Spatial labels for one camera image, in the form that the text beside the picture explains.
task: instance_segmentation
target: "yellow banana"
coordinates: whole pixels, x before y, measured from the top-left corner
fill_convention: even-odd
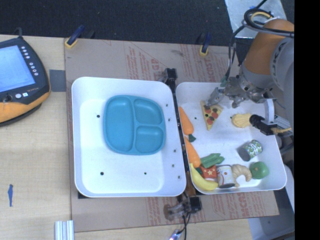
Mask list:
[[[218,187],[218,183],[212,180],[203,178],[200,173],[195,169],[193,163],[190,164],[190,172],[193,183],[200,189],[205,191],[211,191]]]

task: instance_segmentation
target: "blue screen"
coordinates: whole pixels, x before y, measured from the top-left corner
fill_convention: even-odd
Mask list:
[[[0,93],[35,83],[17,45],[0,49]]]

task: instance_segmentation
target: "carrot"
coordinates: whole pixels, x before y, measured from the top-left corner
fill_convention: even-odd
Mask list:
[[[190,143],[186,136],[184,136],[184,143],[186,153],[188,155],[189,164],[193,163],[194,168],[198,168],[201,165],[201,160],[197,151],[195,150],[194,146]]]
[[[196,138],[192,135],[195,130],[193,124],[191,123],[189,117],[181,106],[179,106],[179,113],[183,133],[185,135],[188,135],[190,142],[194,142]]]

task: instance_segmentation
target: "can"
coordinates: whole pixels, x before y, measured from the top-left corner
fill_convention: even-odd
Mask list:
[[[253,139],[249,143],[242,145],[238,149],[238,154],[242,158],[243,161],[250,161],[256,155],[262,152],[262,145],[259,141]]]
[[[227,189],[236,185],[234,176],[232,175],[232,168],[230,165],[226,164],[217,166],[216,174],[220,189]]]

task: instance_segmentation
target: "table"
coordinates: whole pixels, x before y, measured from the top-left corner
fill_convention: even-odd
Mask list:
[[[0,35],[0,42],[15,38]],[[65,70],[64,39],[24,36],[47,71]],[[72,219],[65,92],[52,92],[40,109],[0,127],[0,239],[54,239],[56,221]],[[8,198],[13,185],[12,206]],[[76,240],[168,239],[183,225],[148,226],[74,234]],[[252,239],[247,219],[190,223],[187,239]]]

